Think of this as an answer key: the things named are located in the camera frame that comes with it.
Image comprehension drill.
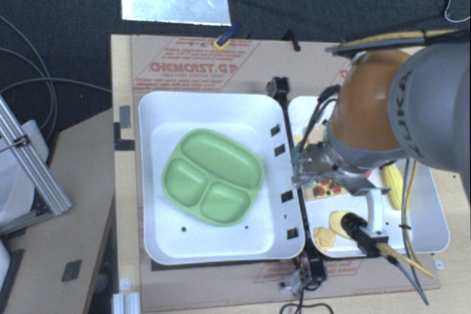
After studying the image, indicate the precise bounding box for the white plastic tray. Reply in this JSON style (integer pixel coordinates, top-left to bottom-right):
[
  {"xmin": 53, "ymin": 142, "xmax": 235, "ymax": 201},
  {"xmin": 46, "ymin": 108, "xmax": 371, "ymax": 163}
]
[
  {"xmin": 138, "ymin": 90, "xmax": 306, "ymax": 265},
  {"xmin": 288, "ymin": 95, "xmax": 450, "ymax": 258}
]

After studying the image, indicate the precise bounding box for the green divided plate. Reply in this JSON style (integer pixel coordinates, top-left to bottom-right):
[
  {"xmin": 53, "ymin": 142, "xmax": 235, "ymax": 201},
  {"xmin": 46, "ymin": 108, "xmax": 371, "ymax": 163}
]
[{"xmin": 160, "ymin": 128, "xmax": 265, "ymax": 227}]

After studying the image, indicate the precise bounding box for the thin black rod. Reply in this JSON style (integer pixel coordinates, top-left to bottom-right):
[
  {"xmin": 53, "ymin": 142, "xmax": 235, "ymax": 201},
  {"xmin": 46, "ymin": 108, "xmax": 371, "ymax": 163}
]
[{"xmin": 278, "ymin": 91, "xmax": 314, "ymax": 263}]

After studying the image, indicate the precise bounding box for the pale yellow bread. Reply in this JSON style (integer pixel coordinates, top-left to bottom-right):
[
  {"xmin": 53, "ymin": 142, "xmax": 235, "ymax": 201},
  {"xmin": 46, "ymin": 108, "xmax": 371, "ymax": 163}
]
[{"xmin": 293, "ymin": 124, "xmax": 328, "ymax": 149}]

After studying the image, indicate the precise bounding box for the black cylinder on white bracket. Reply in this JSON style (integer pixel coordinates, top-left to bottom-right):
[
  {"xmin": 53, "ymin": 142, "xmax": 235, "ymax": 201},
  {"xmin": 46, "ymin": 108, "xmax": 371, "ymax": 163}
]
[{"xmin": 340, "ymin": 187, "xmax": 391, "ymax": 258}]

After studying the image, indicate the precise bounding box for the orange yellow biscuit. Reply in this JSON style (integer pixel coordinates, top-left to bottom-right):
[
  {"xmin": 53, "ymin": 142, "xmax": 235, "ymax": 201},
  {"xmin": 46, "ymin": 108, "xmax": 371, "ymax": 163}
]
[{"xmin": 312, "ymin": 226, "xmax": 336, "ymax": 251}]

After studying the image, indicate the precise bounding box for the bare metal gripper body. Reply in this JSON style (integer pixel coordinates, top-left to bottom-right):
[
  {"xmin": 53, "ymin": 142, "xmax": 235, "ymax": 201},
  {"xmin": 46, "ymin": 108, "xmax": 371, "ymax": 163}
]
[{"xmin": 292, "ymin": 143, "xmax": 372, "ymax": 193}]

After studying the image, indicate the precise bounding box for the brown cardboard board red print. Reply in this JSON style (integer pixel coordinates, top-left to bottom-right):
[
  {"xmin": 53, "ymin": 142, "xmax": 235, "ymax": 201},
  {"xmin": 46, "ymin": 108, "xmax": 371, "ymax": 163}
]
[{"xmin": 130, "ymin": 35, "xmax": 442, "ymax": 304}]

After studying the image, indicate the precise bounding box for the pizza slice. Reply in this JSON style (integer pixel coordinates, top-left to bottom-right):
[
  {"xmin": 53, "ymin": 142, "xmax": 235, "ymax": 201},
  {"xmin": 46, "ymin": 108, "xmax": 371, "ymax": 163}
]
[{"xmin": 307, "ymin": 178, "xmax": 349, "ymax": 201}]

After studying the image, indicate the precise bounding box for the yellow banana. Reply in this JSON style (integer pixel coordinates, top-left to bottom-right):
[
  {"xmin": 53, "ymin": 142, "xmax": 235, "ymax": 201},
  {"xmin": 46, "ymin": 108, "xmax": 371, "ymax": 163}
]
[{"xmin": 329, "ymin": 210, "xmax": 355, "ymax": 240}]

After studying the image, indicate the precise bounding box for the yellow corn cob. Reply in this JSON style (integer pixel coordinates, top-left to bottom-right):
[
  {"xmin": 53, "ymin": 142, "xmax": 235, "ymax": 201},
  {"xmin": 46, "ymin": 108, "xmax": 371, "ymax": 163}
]
[{"xmin": 382, "ymin": 163, "xmax": 404, "ymax": 210}]

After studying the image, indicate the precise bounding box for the black block with wires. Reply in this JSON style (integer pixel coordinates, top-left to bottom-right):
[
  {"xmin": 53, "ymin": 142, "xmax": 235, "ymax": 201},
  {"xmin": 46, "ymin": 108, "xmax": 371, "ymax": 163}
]
[
  {"xmin": 266, "ymin": 76, "xmax": 291, "ymax": 99},
  {"xmin": 307, "ymin": 255, "xmax": 327, "ymax": 288}
]

